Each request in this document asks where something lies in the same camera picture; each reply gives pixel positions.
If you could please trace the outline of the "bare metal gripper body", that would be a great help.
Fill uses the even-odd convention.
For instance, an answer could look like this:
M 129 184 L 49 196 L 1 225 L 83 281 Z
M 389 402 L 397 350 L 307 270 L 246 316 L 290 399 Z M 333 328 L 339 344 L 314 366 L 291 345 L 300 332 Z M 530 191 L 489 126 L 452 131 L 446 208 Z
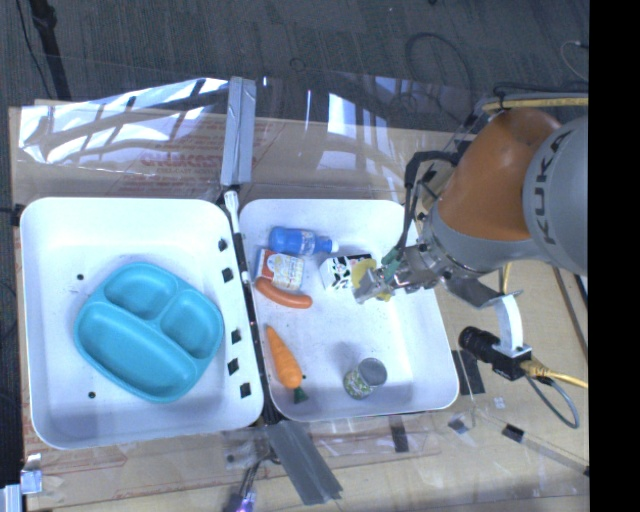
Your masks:
M 443 270 L 443 261 L 430 243 L 396 244 L 382 259 L 383 283 L 391 291 L 433 288 L 439 283 Z

